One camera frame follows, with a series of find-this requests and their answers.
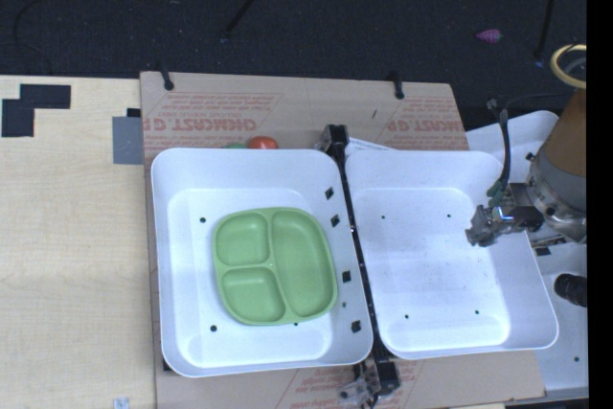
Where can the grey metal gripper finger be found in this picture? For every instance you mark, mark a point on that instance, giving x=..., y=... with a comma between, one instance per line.
x=479, y=236
x=484, y=215

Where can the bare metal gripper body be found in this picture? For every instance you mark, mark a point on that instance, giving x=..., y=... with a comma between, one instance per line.
x=528, y=218

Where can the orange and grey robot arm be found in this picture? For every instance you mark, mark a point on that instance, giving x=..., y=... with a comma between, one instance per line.
x=567, y=143

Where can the white plastic tray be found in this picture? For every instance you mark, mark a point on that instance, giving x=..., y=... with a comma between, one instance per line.
x=431, y=273
x=191, y=254

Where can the thin black and white rod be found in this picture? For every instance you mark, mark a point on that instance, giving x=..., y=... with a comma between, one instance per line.
x=356, y=244

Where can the purple toy grapes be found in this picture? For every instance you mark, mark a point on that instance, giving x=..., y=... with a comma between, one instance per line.
x=489, y=36

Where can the green divided plate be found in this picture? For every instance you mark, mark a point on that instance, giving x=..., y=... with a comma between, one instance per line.
x=275, y=265

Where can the brown cardboard board, red print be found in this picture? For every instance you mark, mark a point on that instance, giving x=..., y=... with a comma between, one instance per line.
x=306, y=110

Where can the red toy tomato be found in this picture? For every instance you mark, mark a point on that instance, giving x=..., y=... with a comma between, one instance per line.
x=263, y=143

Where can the green toy vegetable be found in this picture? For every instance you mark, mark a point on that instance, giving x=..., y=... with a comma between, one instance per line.
x=234, y=145

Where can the black cylinder on white bracket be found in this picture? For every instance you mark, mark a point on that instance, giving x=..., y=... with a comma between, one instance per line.
x=572, y=289

